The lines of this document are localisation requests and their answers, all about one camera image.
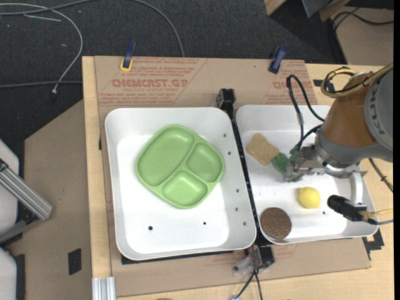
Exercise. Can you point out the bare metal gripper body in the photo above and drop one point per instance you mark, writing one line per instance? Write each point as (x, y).
(312, 161)

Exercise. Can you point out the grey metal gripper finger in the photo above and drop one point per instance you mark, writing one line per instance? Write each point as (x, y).
(290, 173)
(300, 175)

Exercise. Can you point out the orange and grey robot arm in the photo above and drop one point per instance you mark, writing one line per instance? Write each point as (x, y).
(350, 123)

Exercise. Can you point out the green broccoli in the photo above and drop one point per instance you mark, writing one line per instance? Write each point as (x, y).
(279, 162)

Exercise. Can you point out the yellow lemon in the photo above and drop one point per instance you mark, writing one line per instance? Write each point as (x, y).
(309, 197)

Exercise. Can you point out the tan bread slice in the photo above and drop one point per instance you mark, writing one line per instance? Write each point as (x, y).
(261, 148)

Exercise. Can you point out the thin black rod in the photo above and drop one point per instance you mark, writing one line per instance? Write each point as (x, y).
(247, 180)

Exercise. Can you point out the white plastic tray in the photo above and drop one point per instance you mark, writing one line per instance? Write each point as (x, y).
(175, 233)
(312, 223)

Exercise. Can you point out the brown round biscuit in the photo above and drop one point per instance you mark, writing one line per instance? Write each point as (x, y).
(275, 223)

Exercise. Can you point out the green divided plate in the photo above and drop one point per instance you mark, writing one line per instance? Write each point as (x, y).
(175, 164)

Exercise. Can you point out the brown cardboard board red print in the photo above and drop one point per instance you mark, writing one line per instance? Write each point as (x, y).
(193, 80)

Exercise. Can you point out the black cylinder on white bracket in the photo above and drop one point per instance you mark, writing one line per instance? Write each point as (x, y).
(350, 209)

